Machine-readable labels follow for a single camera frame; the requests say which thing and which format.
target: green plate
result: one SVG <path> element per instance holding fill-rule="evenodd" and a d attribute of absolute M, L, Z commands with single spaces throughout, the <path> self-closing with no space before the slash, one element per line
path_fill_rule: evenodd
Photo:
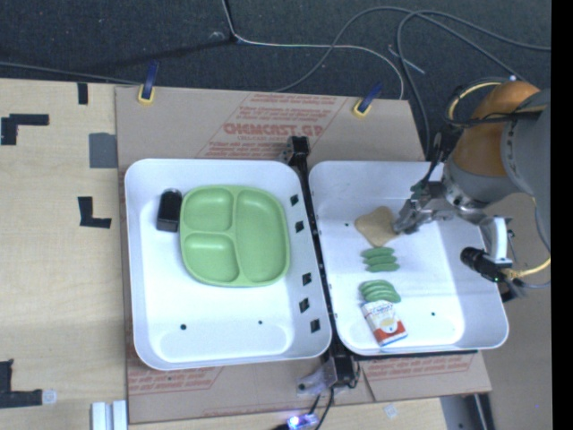
<path fill-rule="evenodd" d="M 258 287 L 288 271 L 285 212 L 266 191 L 235 185 L 195 188 L 183 199 L 179 230 L 185 268 L 201 282 Z"/>

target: cardboard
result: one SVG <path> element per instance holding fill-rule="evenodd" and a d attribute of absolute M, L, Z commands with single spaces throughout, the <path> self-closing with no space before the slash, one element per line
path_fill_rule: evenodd
<path fill-rule="evenodd" d="M 124 273 L 129 416 L 132 424 L 263 411 L 308 409 L 296 381 L 321 364 L 312 360 L 154 371 L 133 349 L 124 174 L 145 158 L 284 159 L 289 135 L 306 135 L 309 166 L 322 160 L 423 160 L 405 101 L 374 100 L 363 118 L 357 98 L 224 90 L 156 88 L 154 102 L 137 87 L 115 88 Z M 362 377 L 335 406 L 490 390 L 481 353 L 385 358 L 361 362 Z"/>

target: brown object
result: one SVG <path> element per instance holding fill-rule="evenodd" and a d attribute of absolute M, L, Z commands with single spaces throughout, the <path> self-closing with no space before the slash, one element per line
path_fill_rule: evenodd
<path fill-rule="evenodd" d="M 392 211 L 386 206 L 381 206 L 372 213 L 358 217 L 355 227 L 373 246 L 382 247 L 398 236 L 392 228 L 393 222 Z"/>
<path fill-rule="evenodd" d="M 526 82 L 505 82 L 496 86 L 477 106 L 473 119 L 511 113 L 539 90 Z M 505 176 L 500 143 L 505 123 L 484 124 L 464 131 L 452 154 L 465 171 L 480 176 Z"/>

